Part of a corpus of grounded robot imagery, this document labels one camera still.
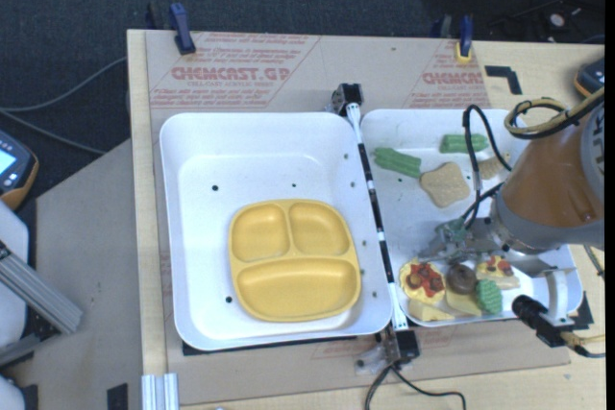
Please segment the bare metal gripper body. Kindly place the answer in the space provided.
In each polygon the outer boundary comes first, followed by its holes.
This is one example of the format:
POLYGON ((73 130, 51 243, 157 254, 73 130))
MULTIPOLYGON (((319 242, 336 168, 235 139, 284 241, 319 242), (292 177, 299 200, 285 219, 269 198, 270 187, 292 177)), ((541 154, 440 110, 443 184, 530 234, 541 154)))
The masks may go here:
POLYGON ((459 246, 466 252, 500 255, 508 261, 530 262, 543 253, 515 237, 499 219, 491 218, 476 219, 459 246))

